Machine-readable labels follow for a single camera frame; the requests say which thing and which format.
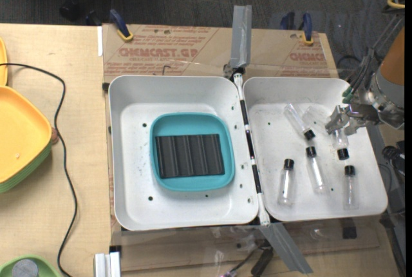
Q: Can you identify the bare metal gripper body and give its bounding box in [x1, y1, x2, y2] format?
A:
[346, 88, 406, 130]

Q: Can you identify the clear bottle with black cap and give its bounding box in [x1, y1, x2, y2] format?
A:
[341, 164, 361, 211]
[304, 146, 328, 195]
[277, 158, 295, 207]
[283, 102, 317, 142]
[330, 127, 351, 161]

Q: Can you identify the thin black and white rod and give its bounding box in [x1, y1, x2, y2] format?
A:
[232, 73, 271, 227]

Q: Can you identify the white plastic tray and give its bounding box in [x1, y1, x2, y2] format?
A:
[108, 74, 260, 232]
[241, 76, 389, 223]

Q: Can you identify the black ridged insert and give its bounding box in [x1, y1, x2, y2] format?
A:
[154, 133, 226, 179]

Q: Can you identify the teal plastic plate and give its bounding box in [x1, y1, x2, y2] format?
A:
[149, 111, 236, 192]

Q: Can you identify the brown cardboard board red print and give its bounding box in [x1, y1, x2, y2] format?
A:
[101, 23, 381, 272]

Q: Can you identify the green divided plate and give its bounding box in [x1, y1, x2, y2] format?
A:
[0, 139, 53, 195]
[0, 254, 62, 277]

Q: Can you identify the yellow divided plate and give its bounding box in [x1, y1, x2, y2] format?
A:
[0, 85, 53, 185]

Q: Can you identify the grey metal can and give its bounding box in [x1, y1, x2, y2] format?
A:
[12, 258, 40, 277]

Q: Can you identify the black cylinder on white bracket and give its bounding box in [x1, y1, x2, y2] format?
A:
[381, 139, 406, 177]

